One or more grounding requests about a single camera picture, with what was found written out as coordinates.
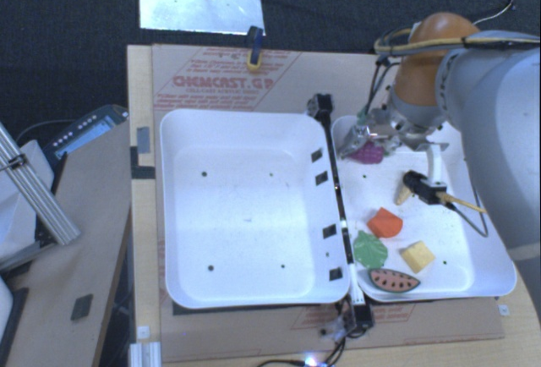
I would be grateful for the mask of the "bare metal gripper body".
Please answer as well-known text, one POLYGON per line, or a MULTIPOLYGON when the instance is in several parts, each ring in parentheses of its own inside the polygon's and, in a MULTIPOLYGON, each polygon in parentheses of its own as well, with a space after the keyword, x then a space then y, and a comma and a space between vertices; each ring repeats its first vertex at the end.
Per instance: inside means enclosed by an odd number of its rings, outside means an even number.
POLYGON ((372 140, 400 143, 410 149, 420 149, 428 143, 432 128, 419 126, 391 106, 374 108, 363 120, 372 140))

